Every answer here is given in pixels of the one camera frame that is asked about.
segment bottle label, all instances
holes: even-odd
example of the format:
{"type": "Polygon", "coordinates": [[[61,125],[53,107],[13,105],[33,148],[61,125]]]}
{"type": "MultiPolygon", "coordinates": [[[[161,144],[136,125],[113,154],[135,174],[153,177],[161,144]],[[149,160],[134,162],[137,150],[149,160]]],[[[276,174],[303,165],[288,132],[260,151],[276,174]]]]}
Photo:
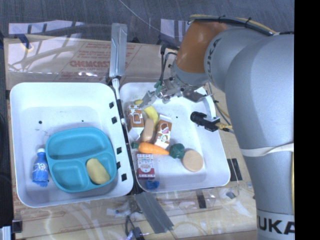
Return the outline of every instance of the bottle label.
{"type": "Polygon", "coordinates": [[[34,165],[33,165],[33,172],[36,172],[36,171],[43,171],[43,172],[47,172],[48,171],[48,167],[45,163],[43,162],[36,162],[34,165]]]}

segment black hole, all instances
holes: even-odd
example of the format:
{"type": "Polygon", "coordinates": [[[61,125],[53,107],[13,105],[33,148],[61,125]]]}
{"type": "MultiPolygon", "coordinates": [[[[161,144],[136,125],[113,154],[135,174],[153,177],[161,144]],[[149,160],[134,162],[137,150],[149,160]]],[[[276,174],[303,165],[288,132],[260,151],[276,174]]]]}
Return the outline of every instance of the black hole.
{"type": "Polygon", "coordinates": [[[127,174],[122,174],[121,175],[121,180],[124,182],[127,179],[127,174]]]}
{"type": "Polygon", "coordinates": [[[116,117],[112,117],[112,123],[115,124],[117,122],[117,118],[116,117]]]}

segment yellow banana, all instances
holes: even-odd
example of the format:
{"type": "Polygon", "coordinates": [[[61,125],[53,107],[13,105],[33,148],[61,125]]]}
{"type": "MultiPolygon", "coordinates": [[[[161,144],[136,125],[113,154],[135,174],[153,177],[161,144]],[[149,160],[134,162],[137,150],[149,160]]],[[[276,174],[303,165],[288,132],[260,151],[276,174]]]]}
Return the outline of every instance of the yellow banana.
{"type": "MultiPolygon", "coordinates": [[[[142,103],[142,99],[137,99],[134,104],[139,105],[142,103]]],[[[143,110],[146,115],[154,121],[154,125],[156,126],[159,121],[159,115],[153,106],[148,106],[143,110]]]]}

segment bottle cap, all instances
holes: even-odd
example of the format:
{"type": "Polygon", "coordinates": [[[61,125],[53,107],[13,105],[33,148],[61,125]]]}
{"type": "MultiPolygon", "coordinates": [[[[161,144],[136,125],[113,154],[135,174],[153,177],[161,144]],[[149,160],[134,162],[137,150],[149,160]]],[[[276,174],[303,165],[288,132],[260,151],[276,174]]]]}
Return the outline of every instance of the bottle cap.
{"type": "Polygon", "coordinates": [[[37,151],[37,153],[40,153],[40,152],[45,153],[45,152],[46,152],[46,150],[45,150],[44,148],[39,148],[39,149],[38,149],[38,151],[37,151]]]}

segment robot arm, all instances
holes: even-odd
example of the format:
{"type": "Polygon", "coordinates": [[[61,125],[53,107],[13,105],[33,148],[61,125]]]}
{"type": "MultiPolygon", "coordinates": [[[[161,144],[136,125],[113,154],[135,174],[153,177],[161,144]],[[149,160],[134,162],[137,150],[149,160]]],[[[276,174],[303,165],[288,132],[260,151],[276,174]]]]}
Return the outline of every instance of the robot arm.
{"type": "Polygon", "coordinates": [[[149,97],[166,103],[175,95],[198,102],[203,95],[196,90],[206,82],[226,96],[254,188],[258,239],[295,239],[294,34],[244,19],[194,17],[171,77],[149,97]]]}

